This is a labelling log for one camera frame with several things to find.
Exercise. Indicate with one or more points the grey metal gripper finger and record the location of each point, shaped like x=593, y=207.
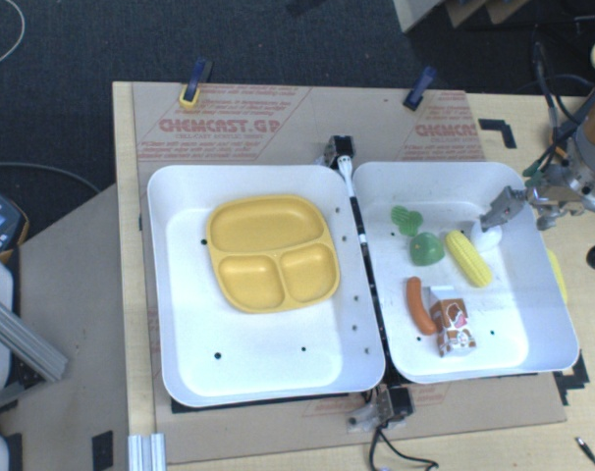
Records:
x=511, y=196
x=498, y=217

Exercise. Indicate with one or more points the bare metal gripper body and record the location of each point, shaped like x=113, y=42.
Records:
x=570, y=192

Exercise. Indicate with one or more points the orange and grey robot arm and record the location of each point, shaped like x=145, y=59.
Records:
x=591, y=135

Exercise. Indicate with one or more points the white toy egg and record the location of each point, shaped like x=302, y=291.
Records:
x=488, y=240

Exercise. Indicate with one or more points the yellow toy corn cob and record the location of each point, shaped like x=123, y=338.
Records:
x=468, y=258

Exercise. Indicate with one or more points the green toy bell pepper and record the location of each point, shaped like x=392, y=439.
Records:
x=426, y=250

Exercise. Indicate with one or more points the yellow banana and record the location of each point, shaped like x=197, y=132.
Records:
x=557, y=275

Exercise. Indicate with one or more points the green toy lettuce leaf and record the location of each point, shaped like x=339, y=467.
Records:
x=405, y=219

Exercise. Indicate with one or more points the white plastic tray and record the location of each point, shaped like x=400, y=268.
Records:
x=258, y=351
x=494, y=322

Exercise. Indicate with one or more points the brown and white milk carton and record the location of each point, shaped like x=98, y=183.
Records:
x=452, y=324

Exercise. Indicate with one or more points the orange toy sausage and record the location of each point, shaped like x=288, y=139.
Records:
x=420, y=307

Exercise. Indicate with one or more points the thin black and white rod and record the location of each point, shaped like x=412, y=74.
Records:
x=365, y=253

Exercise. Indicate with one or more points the yellow divided plate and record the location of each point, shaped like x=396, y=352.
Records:
x=270, y=253

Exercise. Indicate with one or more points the brown cardboard board red print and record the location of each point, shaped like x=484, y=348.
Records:
x=258, y=130

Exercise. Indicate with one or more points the black cylinder on white bracket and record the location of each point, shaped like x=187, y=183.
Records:
x=594, y=257

